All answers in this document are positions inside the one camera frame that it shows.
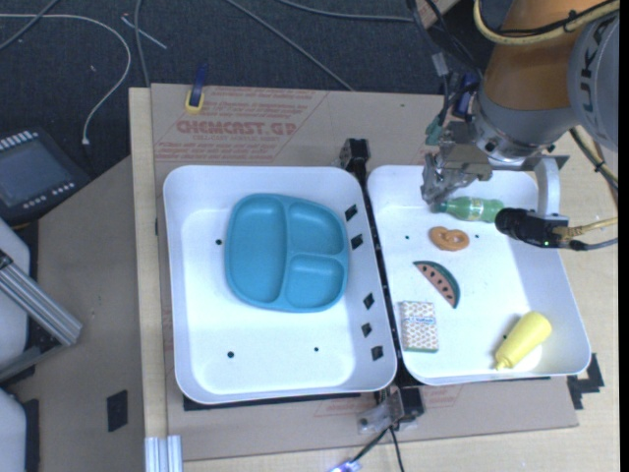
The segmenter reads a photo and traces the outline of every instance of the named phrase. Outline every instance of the white plastic object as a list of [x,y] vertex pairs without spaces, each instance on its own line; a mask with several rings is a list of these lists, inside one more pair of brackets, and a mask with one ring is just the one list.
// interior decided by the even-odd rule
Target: white plastic object
[[[257,193],[319,203],[344,219],[348,281],[331,308],[265,310],[230,290],[229,218],[241,198]],[[363,191],[352,175],[331,166],[188,165],[166,177],[163,200],[175,375],[190,399],[219,404],[377,391],[391,383],[396,354]],[[355,211],[349,219],[348,210]]]

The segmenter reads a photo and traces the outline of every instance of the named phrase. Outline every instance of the plastic bottle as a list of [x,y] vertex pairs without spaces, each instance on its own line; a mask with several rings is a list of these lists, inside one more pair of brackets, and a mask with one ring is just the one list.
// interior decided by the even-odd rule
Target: plastic bottle
[[435,211],[445,211],[461,220],[482,220],[494,222],[495,216],[504,208],[501,200],[484,200],[463,196],[437,205]]
[[530,311],[524,315],[495,352],[493,358],[496,370],[515,367],[533,348],[542,344],[551,332],[552,325],[541,313]]

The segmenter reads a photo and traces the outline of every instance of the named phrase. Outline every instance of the green bottle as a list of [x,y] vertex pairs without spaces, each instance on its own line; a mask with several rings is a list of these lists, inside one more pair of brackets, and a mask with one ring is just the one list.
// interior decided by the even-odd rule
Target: green bottle
[[501,200],[484,200],[482,198],[453,198],[439,205],[434,211],[445,211],[461,220],[482,220],[494,222],[495,216],[504,208]]

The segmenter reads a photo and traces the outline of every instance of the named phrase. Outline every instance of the screen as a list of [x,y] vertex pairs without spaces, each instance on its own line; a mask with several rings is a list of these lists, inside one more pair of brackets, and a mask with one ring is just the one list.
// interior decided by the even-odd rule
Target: screen
[[72,177],[38,141],[0,153],[0,199],[19,205]]

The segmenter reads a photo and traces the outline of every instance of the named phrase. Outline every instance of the white tray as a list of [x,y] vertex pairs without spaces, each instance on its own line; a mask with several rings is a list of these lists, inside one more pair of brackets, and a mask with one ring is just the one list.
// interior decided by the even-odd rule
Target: white tray
[[[420,192],[422,170],[381,166],[368,181],[398,329],[400,301],[431,301],[435,306],[438,351],[403,352],[410,374],[425,384],[459,384],[574,375],[586,369],[590,344],[558,251],[512,240],[493,223],[430,212]],[[491,180],[477,181],[455,196],[499,199],[506,207],[531,209],[537,206],[538,191],[525,173],[497,171]],[[470,246],[458,252],[439,250],[428,236],[436,225],[465,231]],[[414,261],[439,263],[454,275],[461,289],[456,308]],[[514,369],[496,371],[493,352],[530,310],[548,317],[551,336]]]
[[[377,391],[397,367],[361,187],[334,167],[189,165],[164,182],[175,374],[202,404]],[[230,290],[224,241],[233,206],[255,193],[313,201],[345,222],[350,249],[344,296],[331,308],[257,308]],[[345,211],[357,213],[345,220]]]

